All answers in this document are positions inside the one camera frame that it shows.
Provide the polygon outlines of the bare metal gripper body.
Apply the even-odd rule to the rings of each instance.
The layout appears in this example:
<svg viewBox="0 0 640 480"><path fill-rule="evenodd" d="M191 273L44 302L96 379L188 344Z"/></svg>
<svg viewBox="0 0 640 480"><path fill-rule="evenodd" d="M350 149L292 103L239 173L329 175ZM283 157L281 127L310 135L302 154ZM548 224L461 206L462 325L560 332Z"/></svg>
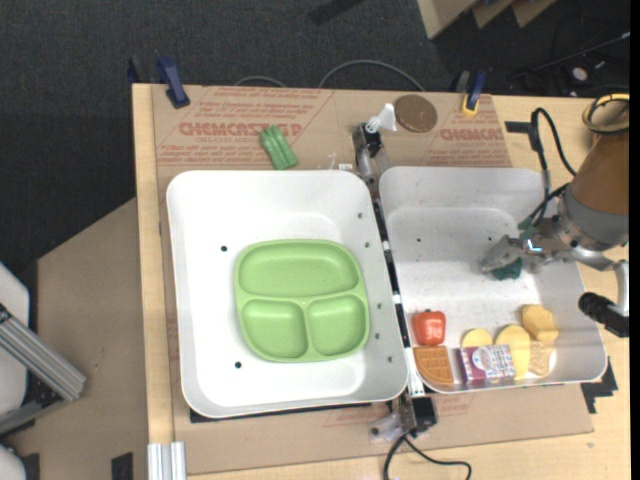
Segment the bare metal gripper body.
<svg viewBox="0 0 640 480"><path fill-rule="evenodd" d="M519 238L522 249L538 264L554 260L574 260L598 271L613 270L618 260L611 260L605 252L625 245L628 233L596 227L590 235L569 217L542 219L529 226Z"/></svg>

